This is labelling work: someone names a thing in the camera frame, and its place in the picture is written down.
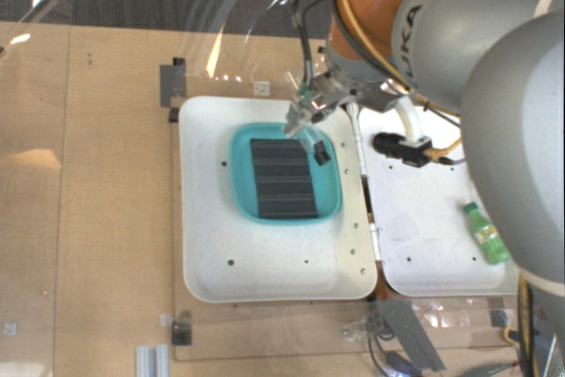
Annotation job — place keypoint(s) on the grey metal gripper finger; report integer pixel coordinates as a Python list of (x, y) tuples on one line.
[(311, 139), (295, 125)]

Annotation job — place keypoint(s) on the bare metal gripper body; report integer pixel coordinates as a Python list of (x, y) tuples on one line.
[(326, 92)]

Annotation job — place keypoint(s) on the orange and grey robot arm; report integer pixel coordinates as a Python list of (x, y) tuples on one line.
[(446, 31)]

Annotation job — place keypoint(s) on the small black cube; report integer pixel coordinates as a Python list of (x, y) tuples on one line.
[(322, 157)]

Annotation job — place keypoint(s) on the thin black and white rod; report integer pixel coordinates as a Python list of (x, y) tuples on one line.
[(363, 165)]

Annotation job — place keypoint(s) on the blue plate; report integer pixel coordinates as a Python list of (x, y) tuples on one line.
[(240, 172)]

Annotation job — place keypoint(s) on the white plastic tray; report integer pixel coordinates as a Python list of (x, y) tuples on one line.
[(424, 216), (273, 260)]

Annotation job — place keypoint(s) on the green plastic bottle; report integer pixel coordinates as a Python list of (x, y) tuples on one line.
[(487, 236)]

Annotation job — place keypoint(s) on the black cylinder on white bracket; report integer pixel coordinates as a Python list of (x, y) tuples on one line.
[(397, 145)]

